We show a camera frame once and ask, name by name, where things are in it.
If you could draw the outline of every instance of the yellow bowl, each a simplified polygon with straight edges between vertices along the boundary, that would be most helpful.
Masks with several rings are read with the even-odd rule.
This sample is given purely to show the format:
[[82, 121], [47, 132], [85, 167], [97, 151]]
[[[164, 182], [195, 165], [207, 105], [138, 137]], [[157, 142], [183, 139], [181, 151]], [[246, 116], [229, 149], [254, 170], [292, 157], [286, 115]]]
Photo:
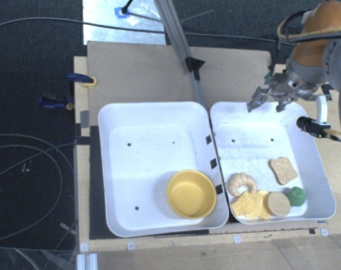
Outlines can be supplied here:
[[195, 170], [177, 172], [169, 180], [166, 195], [173, 211], [188, 219], [208, 216], [216, 204], [216, 191], [211, 180]]

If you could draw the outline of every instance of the croissant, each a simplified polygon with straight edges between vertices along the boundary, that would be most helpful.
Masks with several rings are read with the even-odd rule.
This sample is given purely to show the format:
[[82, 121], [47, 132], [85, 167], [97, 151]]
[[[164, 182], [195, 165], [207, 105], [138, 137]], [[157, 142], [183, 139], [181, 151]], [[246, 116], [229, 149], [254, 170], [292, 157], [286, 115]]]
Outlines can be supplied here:
[[228, 190], [233, 196], [239, 197], [240, 193], [238, 192], [238, 188], [241, 186], [248, 186], [250, 194], [253, 194], [257, 191], [256, 181], [253, 177], [245, 173], [237, 173], [233, 175], [229, 180]]

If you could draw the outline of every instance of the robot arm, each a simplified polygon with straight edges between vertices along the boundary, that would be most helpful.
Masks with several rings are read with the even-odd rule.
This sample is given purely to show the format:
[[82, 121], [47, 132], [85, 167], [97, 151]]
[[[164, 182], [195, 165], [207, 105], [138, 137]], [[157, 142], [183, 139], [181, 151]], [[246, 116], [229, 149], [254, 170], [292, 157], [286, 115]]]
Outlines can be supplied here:
[[302, 32], [297, 36], [300, 39], [295, 40], [296, 42], [304, 42], [295, 45], [286, 70], [266, 77], [268, 89], [257, 88], [248, 103], [248, 111], [261, 106], [269, 95], [279, 103], [276, 108], [278, 112], [285, 110], [287, 104], [299, 98], [316, 101], [317, 119], [310, 119], [306, 123], [304, 120], [299, 121], [298, 126], [304, 130], [307, 126], [306, 131], [322, 137], [319, 133], [326, 135], [326, 129], [330, 128], [330, 124], [324, 124], [322, 118], [325, 117], [326, 120], [326, 100], [331, 99], [331, 95], [314, 93], [327, 82], [340, 93], [341, 122], [341, 39], [337, 39], [341, 37], [341, 2], [326, 1], [313, 11], [305, 13]]

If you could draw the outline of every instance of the wooden table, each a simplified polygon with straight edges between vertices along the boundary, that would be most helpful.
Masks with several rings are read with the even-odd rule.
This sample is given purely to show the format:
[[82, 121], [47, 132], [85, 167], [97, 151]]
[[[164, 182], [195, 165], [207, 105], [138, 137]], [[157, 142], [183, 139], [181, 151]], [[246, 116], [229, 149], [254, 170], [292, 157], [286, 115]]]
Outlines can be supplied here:
[[[270, 64], [265, 51], [192, 47], [192, 53], [206, 61], [200, 73], [207, 110], [217, 101], [248, 101], [262, 85]], [[277, 65], [276, 71], [283, 68]], [[96, 94], [95, 88], [74, 86], [75, 122], [84, 138], [90, 135], [89, 127], [97, 125], [99, 109], [105, 104], [194, 100], [190, 76], [170, 46], [90, 42], [88, 57], [74, 58], [74, 72], [98, 79]], [[308, 116], [316, 117], [314, 102], [298, 103]], [[336, 92], [328, 107], [329, 123], [340, 129]], [[77, 145], [79, 251], [98, 253], [100, 269], [109, 269], [109, 263], [111, 269], [229, 269], [234, 259], [237, 269], [341, 269], [341, 143], [317, 139], [316, 144], [337, 203], [330, 219], [228, 223], [208, 235], [102, 240], [89, 238], [90, 148], [86, 143]], [[329, 236], [322, 235], [324, 229]], [[238, 238], [242, 243], [235, 243]], [[128, 251], [128, 242], [135, 243], [136, 250]]]

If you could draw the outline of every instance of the blue tape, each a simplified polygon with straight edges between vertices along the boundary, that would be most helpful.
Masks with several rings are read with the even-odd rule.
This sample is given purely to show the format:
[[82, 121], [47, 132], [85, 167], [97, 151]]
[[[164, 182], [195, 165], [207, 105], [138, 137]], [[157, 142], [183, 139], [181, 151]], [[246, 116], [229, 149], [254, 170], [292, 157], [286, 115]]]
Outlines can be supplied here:
[[130, 17], [130, 14], [123, 14], [121, 12], [121, 9], [122, 9], [122, 7], [115, 7], [114, 8], [115, 16], [117, 16], [119, 19], [125, 19], [125, 18]]

